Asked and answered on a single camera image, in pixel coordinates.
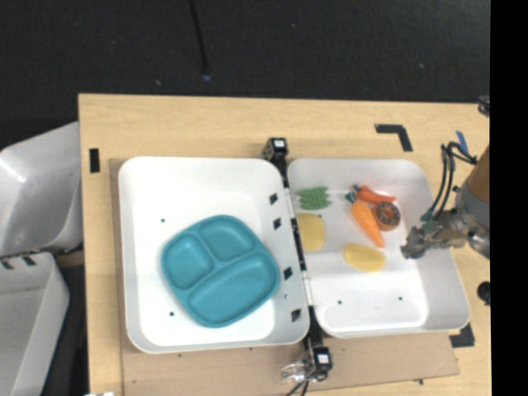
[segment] red pepper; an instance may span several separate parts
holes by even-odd
[[[357,197],[365,202],[371,204],[378,204],[379,202],[394,202],[396,201],[395,196],[381,195],[377,192],[372,191],[368,186],[354,185],[354,189],[357,191]]]

